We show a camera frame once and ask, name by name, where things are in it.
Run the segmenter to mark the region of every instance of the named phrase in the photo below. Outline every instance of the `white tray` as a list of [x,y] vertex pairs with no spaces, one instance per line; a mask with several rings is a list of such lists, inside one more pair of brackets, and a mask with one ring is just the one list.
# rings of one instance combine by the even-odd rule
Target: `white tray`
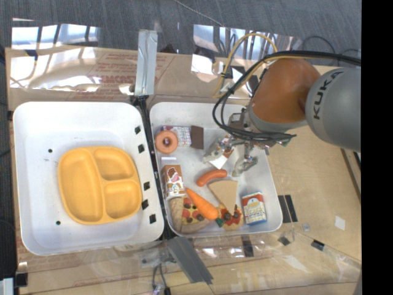
[[[214,104],[209,103],[157,103],[153,105],[150,110],[150,122],[152,126],[152,133],[155,136],[163,125],[178,125],[199,126],[204,128],[204,150],[195,149],[190,146],[179,146],[170,155],[162,154],[156,150],[158,167],[161,170],[161,158],[163,156],[173,156],[177,158],[181,165],[183,180],[186,187],[194,190],[209,200],[215,206],[219,202],[214,194],[205,185],[199,187],[196,184],[197,178],[202,173],[215,168],[210,163],[203,163],[202,158],[207,152],[210,144],[216,138],[223,138],[225,131],[220,129],[212,118],[212,109]],[[224,119],[227,122],[230,115],[234,112],[240,112],[243,106],[227,104],[224,109]],[[264,150],[255,149],[251,155],[258,157],[258,164],[251,167],[249,170],[243,172],[239,177],[232,177],[232,170],[236,160],[243,156],[243,147],[237,146],[228,161],[222,167],[228,171],[226,179],[234,179],[238,181],[238,198],[236,204],[241,207],[241,197],[246,194],[251,194],[256,191],[261,191],[263,200],[265,202],[267,221],[247,225],[244,224],[236,230],[225,230],[219,228],[217,224],[212,221],[208,227],[192,233],[182,234],[177,232],[172,226],[171,212],[168,202],[165,202],[165,210],[168,215],[168,222],[173,232],[179,236],[186,237],[208,237],[218,235],[239,235],[251,234],[261,232],[272,232],[280,228],[282,224],[282,211],[279,204],[276,188],[274,186],[273,177],[271,175],[270,167],[267,161],[267,156]]]
[[[30,252],[70,253],[152,242],[161,236],[163,215],[145,129],[135,107],[126,103],[29,102],[14,112],[14,135],[21,238]],[[142,201],[147,200],[148,206],[122,221],[83,225],[72,220],[63,207],[57,166],[66,151],[99,145],[121,148],[131,156],[141,181]]]

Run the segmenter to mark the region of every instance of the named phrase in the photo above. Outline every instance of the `orange plate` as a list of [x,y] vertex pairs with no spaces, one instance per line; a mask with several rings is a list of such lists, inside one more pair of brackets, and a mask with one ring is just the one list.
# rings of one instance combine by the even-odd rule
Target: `orange plate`
[[80,147],[64,153],[58,179],[68,215],[81,224],[119,221],[133,216],[141,207],[136,166],[117,147]]

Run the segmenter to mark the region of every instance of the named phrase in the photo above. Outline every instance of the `toy donut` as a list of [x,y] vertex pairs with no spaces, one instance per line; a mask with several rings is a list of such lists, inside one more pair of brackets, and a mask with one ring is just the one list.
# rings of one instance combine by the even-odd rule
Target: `toy donut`
[[155,147],[164,154],[172,153],[176,150],[178,144],[177,135],[170,130],[160,131],[155,136]]

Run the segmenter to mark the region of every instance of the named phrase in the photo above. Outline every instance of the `carrot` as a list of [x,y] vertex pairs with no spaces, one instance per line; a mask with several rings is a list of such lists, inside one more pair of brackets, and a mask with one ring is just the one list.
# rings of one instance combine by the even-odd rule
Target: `carrot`
[[208,181],[214,178],[227,177],[228,172],[226,170],[209,170],[205,174],[201,175],[197,180],[197,185],[203,187]]
[[217,219],[219,217],[219,211],[217,208],[208,202],[206,199],[192,191],[190,188],[185,188],[186,193],[189,195],[192,202],[199,209],[199,212],[206,218],[210,220]]

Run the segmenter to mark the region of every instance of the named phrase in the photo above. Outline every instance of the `sausage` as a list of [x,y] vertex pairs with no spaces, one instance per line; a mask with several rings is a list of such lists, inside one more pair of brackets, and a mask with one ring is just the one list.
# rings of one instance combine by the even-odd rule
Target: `sausage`
[[228,172],[226,170],[209,170],[205,174],[201,175],[197,180],[197,185],[203,187],[208,181],[214,178],[224,178],[227,177]]
[[164,154],[170,154],[176,150],[179,141],[177,135],[170,130],[163,130],[155,136],[155,147]]

